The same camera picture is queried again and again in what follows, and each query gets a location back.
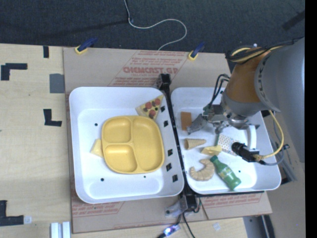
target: white tray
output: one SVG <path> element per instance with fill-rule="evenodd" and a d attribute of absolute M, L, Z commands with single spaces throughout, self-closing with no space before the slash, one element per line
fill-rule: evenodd
<path fill-rule="evenodd" d="M 184 178 L 165 98 L 161 105 L 165 111 L 156 119 L 165 153 L 160 169 L 147 174 L 118 174 L 107 167 L 103 158 L 90 153 L 94 141 L 101 138 L 102 125 L 108 118 L 138 115 L 137 106 L 161 94 L 155 88 L 143 87 L 80 87 L 71 92 L 75 188 L 83 201 L 105 203 L 158 198 L 182 191 Z"/>
<path fill-rule="evenodd" d="M 258 163 L 248 163 L 242 160 L 239 156 L 233 156 L 224 152 L 219 154 L 219 160 L 231 167 L 234 173 L 242 181 L 234 191 L 230 191 L 217 174 L 215 174 L 209 181 L 196 181 L 190 177 L 189 169 L 191 167 L 195 167 L 198 171 L 204 167 L 199 160 L 211 157 L 200 153 L 200 151 L 206 146 L 214 146 L 216 143 L 216 135 L 214 133 L 214 128 L 210 123 L 208 123 L 202 130 L 188 135 L 186 131 L 181 129 L 180 113 L 191 112 L 192 120 L 194 120 L 203 112 L 203 107 L 211 101 L 213 90 L 214 88 L 186 87 L 177 88 L 171 94 L 173 112 L 176 120 L 176 128 L 188 185 L 199 194 L 252 192 L 278 188 L 281 182 L 281 176 L 277 165 L 263 166 Z M 220 103 L 220 99 L 221 94 L 218 95 L 214 103 Z M 247 130 L 237 130 L 233 127 L 225 128 L 223 130 L 223 134 L 237 139 L 247 145 L 253 140 L 256 140 L 256 148 L 260 150 L 261 155 L 272 153 L 272 147 L 261 113 L 259 112 L 251 117 L 250 123 L 260 125 L 260 127 L 256 130 L 256 139 L 254 139 L 254 136 L 253 138 L 250 138 L 250 133 L 248 133 Z M 207 142 L 199 147 L 186 150 L 184 147 L 185 138 L 202 138 L 206 139 Z M 270 157 L 265 161 L 274 163 L 276 162 L 276 159 L 275 157 Z"/>

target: yellow plate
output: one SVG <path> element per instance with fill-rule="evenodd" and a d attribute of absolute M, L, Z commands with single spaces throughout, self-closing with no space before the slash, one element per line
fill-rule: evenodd
<path fill-rule="evenodd" d="M 122 174 L 149 173 L 164 162 L 158 125 L 142 116 L 113 117 L 104 122 L 102 145 L 108 167 Z"/>

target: bottle cap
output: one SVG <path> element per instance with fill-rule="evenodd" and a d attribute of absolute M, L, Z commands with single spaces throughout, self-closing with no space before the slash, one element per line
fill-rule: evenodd
<path fill-rule="evenodd" d="M 217 155 L 213 155 L 210 159 L 211 162 L 214 162 L 216 159 L 218 159 Z"/>

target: green bottle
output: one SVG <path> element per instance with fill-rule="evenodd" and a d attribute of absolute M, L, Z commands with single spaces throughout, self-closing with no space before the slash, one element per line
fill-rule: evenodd
<path fill-rule="evenodd" d="M 214 164 L 215 169 L 220 177 L 226 182 L 231 190 L 241 183 L 241 180 L 236 177 L 232 169 L 225 163 L 222 163 L 217 155 L 211 157 L 210 161 Z"/>

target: bottle label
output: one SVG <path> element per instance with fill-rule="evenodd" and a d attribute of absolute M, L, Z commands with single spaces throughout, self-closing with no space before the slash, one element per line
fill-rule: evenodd
<path fill-rule="evenodd" d="M 231 173 L 232 173 L 232 169 L 229 167 L 226 167 L 219 173 L 219 175 L 222 179 L 224 179 L 226 176 L 228 176 Z"/>

